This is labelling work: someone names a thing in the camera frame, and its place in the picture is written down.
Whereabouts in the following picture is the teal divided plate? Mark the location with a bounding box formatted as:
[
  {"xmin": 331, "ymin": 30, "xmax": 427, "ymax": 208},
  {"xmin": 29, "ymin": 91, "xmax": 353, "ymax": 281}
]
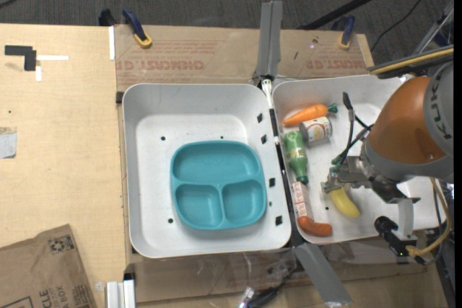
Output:
[{"xmin": 170, "ymin": 140, "xmax": 268, "ymax": 231}]

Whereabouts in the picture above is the green plastic bottle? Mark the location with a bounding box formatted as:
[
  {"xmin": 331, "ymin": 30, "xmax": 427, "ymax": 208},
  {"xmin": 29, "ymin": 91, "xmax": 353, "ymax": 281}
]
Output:
[{"xmin": 282, "ymin": 130, "xmax": 310, "ymax": 185}]

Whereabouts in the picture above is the orange carrot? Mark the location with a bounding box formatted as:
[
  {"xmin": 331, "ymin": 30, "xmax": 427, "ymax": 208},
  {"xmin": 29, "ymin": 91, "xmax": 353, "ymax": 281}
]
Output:
[{"xmin": 282, "ymin": 103, "xmax": 339, "ymax": 127}]

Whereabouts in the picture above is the black cylinder on white bracket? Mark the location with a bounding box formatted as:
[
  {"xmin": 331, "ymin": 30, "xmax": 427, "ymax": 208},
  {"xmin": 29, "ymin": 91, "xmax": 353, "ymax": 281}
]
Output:
[{"xmin": 374, "ymin": 198, "xmax": 419, "ymax": 257}]

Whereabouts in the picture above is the yellow banana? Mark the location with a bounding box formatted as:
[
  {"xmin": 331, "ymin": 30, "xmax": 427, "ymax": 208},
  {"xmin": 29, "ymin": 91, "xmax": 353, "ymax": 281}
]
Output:
[{"xmin": 330, "ymin": 186, "xmax": 361, "ymax": 218}]

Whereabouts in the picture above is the white and red carton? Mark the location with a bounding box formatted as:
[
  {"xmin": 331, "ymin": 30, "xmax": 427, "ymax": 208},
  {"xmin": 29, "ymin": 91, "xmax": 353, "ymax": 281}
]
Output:
[{"xmin": 291, "ymin": 181, "xmax": 314, "ymax": 221}]

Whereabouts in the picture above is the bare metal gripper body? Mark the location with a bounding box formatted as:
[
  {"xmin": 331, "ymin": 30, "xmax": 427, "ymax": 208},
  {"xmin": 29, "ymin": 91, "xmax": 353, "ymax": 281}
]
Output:
[{"xmin": 330, "ymin": 156, "xmax": 422, "ymax": 205}]

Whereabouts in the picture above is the orange sausage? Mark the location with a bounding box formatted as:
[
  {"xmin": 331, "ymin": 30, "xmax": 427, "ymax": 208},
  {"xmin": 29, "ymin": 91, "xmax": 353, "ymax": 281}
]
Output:
[{"xmin": 297, "ymin": 215, "xmax": 334, "ymax": 237}]

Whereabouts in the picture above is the brown paper bag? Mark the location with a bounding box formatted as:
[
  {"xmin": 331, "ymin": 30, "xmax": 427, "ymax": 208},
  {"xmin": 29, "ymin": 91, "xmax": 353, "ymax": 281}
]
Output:
[{"xmin": 0, "ymin": 223, "xmax": 97, "ymax": 308}]

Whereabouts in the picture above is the white plastic tray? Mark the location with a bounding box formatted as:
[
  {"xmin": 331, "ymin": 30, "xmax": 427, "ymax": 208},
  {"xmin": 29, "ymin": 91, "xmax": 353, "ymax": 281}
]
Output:
[
  {"xmin": 121, "ymin": 82, "xmax": 292, "ymax": 259},
  {"xmin": 271, "ymin": 74, "xmax": 450, "ymax": 245}
]

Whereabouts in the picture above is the small white can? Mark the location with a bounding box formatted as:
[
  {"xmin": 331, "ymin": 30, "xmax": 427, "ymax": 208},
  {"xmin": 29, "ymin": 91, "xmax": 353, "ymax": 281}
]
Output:
[{"xmin": 298, "ymin": 115, "xmax": 333, "ymax": 144}]

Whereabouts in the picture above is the brown cardboard board red print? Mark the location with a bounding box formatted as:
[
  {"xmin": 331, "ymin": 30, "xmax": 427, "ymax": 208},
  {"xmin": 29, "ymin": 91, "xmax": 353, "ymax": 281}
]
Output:
[{"xmin": 114, "ymin": 24, "xmax": 434, "ymax": 304}]

